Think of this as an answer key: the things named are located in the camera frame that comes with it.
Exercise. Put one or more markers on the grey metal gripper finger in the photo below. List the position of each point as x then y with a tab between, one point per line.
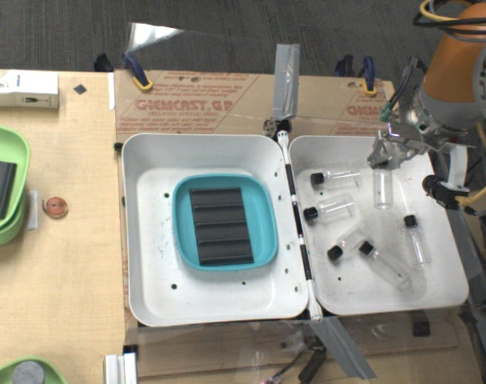
378	154
399	159

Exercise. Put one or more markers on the grey cylinder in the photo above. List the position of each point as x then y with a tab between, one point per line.
28	373

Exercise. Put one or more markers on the green plate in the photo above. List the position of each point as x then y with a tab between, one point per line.
3	370
7	142
3	238

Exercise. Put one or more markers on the small white strip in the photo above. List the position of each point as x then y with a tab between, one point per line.
32	210

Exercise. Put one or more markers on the thin black and white rod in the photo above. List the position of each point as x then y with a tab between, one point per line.
293	190

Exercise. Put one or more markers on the white cardboard box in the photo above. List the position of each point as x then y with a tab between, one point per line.
23	88

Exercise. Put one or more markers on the black cylinder on white bracket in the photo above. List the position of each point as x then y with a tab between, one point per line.
440	188

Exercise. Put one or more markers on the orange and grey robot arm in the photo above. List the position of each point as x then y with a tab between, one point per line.
451	66

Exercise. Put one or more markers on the white plastic tray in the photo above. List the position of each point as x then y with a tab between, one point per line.
371	294
155	254

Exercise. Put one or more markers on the teal plate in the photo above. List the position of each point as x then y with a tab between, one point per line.
183	222

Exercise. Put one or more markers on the brown cardboard board red print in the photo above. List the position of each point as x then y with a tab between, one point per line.
227	102

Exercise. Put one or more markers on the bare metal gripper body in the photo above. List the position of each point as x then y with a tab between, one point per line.
411	134

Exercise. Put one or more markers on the red-brown round disc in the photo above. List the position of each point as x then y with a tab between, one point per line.
55	207

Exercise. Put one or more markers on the clear plastic bottle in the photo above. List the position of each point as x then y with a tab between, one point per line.
383	190

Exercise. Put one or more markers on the clear bottle with black cap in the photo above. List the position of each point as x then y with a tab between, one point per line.
417	242
387	265
331	209
347	240
339	179

